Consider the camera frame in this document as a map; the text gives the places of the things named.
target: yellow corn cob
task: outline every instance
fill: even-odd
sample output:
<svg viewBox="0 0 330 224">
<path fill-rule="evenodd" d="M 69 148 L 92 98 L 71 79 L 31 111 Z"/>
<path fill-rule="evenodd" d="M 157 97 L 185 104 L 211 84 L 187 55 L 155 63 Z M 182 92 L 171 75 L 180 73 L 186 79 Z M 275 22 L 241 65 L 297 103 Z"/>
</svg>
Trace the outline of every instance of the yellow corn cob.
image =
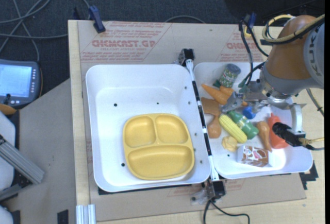
<svg viewBox="0 0 330 224">
<path fill-rule="evenodd" d="M 219 123 L 232 137 L 239 143 L 245 143 L 248 140 L 246 134 L 229 118 L 227 115 L 222 114 L 219 117 Z"/>
</svg>

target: green bottle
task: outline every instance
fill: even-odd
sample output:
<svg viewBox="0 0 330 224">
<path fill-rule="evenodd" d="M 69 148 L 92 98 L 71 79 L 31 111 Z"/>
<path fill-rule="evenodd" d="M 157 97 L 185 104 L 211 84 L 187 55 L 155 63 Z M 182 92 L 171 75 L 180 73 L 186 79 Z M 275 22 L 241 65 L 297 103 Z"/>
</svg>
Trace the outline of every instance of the green bottle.
<svg viewBox="0 0 330 224">
<path fill-rule="evenodd" d="M 259 133 L 257 127 L 255 127 L 244 115 L 236 111 L 229 111 L 228 115 L 233 122 L 236 123 L 243 132 L 245 132 L 248 140 L 252 139 Z"/>
</svg>

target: tin can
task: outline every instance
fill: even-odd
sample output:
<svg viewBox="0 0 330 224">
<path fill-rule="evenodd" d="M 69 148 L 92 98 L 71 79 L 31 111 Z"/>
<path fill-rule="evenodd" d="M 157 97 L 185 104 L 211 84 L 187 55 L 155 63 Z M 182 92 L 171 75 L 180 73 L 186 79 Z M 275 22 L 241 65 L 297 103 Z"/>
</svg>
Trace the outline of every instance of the tin can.
<svg viewBox="0 0 330 224">
<path fill-rule="evenodd" d="M 227 64 L 219 79 L 220 85 L 226 88 L 231 88 L 240 73 L 241 69 L 238 66 L 235 64 Z"/>
</svg>

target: yellow plate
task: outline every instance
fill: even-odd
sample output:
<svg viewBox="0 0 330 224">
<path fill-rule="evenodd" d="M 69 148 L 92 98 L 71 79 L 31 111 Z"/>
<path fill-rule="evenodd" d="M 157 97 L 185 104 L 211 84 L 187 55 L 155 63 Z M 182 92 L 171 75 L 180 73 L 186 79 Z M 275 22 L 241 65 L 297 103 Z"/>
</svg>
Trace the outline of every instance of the yellow plate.
<svg viewBox="0 0 330 224">
<path fill-rule="evenodd" d="M 173 114 L 144 114 L 124 125 L 127 166 L 144 180 L 162 180 L 187 174 L 194 166 L 194 150 L 184 121 Z"/>
</svg>

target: screen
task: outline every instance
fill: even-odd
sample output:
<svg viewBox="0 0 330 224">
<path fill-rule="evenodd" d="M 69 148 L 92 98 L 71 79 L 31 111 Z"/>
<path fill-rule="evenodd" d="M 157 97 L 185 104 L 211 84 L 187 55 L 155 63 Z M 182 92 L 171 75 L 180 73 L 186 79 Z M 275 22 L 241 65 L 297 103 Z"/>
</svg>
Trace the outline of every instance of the screen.
<svg viewBox="0 0 330 224">
<path fill-rule="evenodd" d="M 0 96 L 29 97 L 31 66 L 0 64 Z"/>
</svg>

